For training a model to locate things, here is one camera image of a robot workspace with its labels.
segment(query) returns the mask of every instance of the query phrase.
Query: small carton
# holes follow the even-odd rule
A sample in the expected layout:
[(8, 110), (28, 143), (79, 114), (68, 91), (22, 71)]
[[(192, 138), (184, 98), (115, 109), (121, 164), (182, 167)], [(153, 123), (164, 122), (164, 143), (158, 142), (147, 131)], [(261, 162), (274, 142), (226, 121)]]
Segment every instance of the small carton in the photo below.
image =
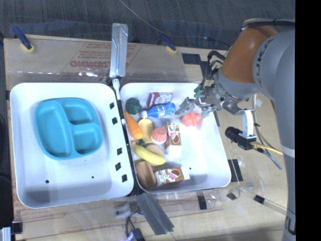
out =
[(147, 106), (152, 108), (157, 104), (166, 104), (171, 102), (173, 94), (171, 92), (151, 92), (148, 96)]
[(158, 186), (176, 184), (183, 180), (190, 179), (190, 175), (184, 167), (174, 167), (155, 172)]
[(164, 128), (167, 131), (165, 151), (170, 156), (180, 157), (182, 150), (180, 126), (178, 123), (166, 123)]

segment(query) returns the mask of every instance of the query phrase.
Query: gray carpet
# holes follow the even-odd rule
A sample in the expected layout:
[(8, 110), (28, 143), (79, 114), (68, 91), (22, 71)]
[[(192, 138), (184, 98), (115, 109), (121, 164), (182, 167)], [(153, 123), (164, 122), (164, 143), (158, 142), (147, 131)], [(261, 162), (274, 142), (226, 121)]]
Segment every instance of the gray carpet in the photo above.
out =
[[(295, 0), (0, 0), (0, 31), (110, 40), (113, 23), (128, 24), (129, 42), (157, 44), (160, 33), (176, 46), (228, 49), (249, 18), (295, 18)], [(7, 119), (3, 50), (0, 113)], [(0, 228), (10, 224), (11, 187), (7, 122), (1, 121)]]

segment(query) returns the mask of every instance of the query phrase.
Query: blue toy bottle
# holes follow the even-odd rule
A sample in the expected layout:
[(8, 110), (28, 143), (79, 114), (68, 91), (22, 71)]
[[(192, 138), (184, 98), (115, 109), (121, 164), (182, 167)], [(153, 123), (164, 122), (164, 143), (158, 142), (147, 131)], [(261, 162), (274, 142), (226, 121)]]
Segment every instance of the blue toy bottle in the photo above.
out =
[(173, 103), (159, 104), (153, 106), (150, 110), (143, 110), (140, 112), (142, 118), (154, 117), (159, 118), (165, 115), (170, 115), (176, 111), (176, 106)]

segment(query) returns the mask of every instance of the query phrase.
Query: blue divided plate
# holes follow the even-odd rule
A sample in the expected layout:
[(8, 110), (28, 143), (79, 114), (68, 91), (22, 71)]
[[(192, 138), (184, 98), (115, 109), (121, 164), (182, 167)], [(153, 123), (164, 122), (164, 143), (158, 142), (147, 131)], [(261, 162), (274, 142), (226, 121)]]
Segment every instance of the blue divided plate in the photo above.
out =
[(41, 102), (35, 111), (36, 134), (46, 155), (56, 160), (90, 155), (103, 142), (94, 108), (81, 98)]

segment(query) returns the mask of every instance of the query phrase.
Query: toy food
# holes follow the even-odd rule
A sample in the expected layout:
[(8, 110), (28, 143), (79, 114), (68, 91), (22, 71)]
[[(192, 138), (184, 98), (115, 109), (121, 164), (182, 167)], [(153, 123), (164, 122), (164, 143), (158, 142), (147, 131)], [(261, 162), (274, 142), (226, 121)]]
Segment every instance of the toy food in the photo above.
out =
[(145, 147), (136, 144), (136, 142), (132, 142), (131, 144), (135, 147), (135, 153), (143, 160), (156, 165), (162, 165), (166, 162), (162, 156), (152, 153)]
[(126, 111), (132, 115), (137, 114), (141, 111), (141, 105), (137, 98), (130, 98), (126, 102)]
[(150, 152), (157, 154), (159, 156), (162, 156), (165, 158), (165, 154), (162, 148), (160, 148), (158, 145), (155, 144), (147, 144), (146, 149), (149, 150)]
[(183, 180), (190, 179), (188, 170), (184, 167), (159, 170), (155, 172), (158, 185), (176, 184)]
[(125, 118), (127, 122), (127, 126), (129, 129), (130, 134), (132, 135), (133, 138), (140, 140), (143, 137), (143, 132), (138, 125), (138, 123), (135, 121), (135, 119), (127, 112), (125, 111)]
[(147, 106), (149, 108), (157, 104), (169, 103), (172, 100), (173, 94), (171, 92), (152, 92), (149, 93)]
[(159, 104), (153, 106), (149, 110), (142, 110), (140, 116), (142, 118), (153, 117), (160, 118), (166, 115), (171, 115), (176, 111), (176, 106), (174, 103)]
[(182, 150), (181, 132), (178, 123), (166, 123), (164, 128), (167, 130), (168, 138), (165, 141), (165, 150), (168, 155), (180, 157)]
[(151, 188), (157, 184), (156, 176), (149, 162), (138, 162), (135, 164), (135, 168), (138, 181), (142, 187)]
[(190, 126), (195, 127), (196, 124), (201, 120), (202, 120), (201, 115), (199, 113), (194, 113), (194, 112), (190, 112), (189, 114), (184, 115), (182, 117), (182, 123), (187, 127), (190, 127)]
[(138, 125), (140, 126), (142, 132), (143, 132), (143, 137), (142, 139), (146, 144), (152, 143), (152, 140), (150, 138), (151, 132), (154, 128), (152, 121), (148, 118), (142, 118), (141, 120), (138, 121)]
[(155, 144), (164, 144), (167, 139), (167, 131), (162, 127), (157, 127), (151, 132), (150, 138)]

